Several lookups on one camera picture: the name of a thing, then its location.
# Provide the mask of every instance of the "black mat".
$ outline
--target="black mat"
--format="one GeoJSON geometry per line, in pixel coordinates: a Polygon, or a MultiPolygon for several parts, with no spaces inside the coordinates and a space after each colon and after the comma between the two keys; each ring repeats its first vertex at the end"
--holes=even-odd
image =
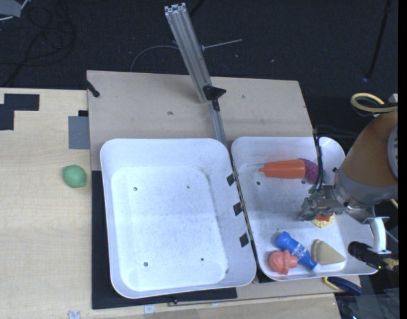
{"type": "Polygon", "coordinates": [[[110,281],[106,216],[101,171],[92,172],[92,308],[116,308],[197,300],[221,300],[237,298],[236,288],[204,290],[153,296],[141,299],[128,299],[119,295],[110,281]]]}

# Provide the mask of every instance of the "green clay ball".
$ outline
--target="green clay ball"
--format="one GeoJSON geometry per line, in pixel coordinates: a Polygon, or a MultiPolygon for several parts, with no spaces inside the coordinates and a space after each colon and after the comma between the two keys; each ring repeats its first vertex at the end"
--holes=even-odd
{"type": "Polygon", "coordinates": [[[86,174],[83,168],[77,165],[69,165],[63,168],[63,179],[69,187],[84,187],[86,174]]]}

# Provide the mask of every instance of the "white handle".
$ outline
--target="white handle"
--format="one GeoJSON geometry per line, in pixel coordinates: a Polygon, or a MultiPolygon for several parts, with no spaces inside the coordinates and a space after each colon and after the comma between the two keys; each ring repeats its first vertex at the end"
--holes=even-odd
{"type": "Polygon", "coordinates": [[[374,235],[374,244],[370,250],[378,254],[391,253],[386,250],[386,232],[382,218],[374,217],[369,219],[369,225],[374,235]]]}

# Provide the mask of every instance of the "black bracket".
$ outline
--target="black bracket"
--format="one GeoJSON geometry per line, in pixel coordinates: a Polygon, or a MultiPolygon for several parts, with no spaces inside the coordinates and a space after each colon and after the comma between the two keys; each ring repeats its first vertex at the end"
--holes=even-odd
{"type": "Polygon", "coordinates": [[[214,110],[219,111],[218,98],[223,96],[223,94],[226,93],[226,90],[208,85],[203,87],[203,93],[205,94],[207,100],[212,101],[212,107],[214,110]]]}

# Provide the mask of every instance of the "aluminum rod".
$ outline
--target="aluminum rod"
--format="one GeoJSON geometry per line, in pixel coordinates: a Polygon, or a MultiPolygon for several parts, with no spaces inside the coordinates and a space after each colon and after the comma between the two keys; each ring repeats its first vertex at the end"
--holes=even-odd
{"type": "Polygon", "coordinates": [[[196,38],[185,3],[165,7],[165,16],[172,34],[182,54],[184,63],[195,85],[200,102],[209,104],[209,113],[215,138],[227,146],[223,122],[219,111],[214,110],[212,102],[204,94],[204,86],[212,86],[211,77],[205,64],[204,54],[196,38]]]}

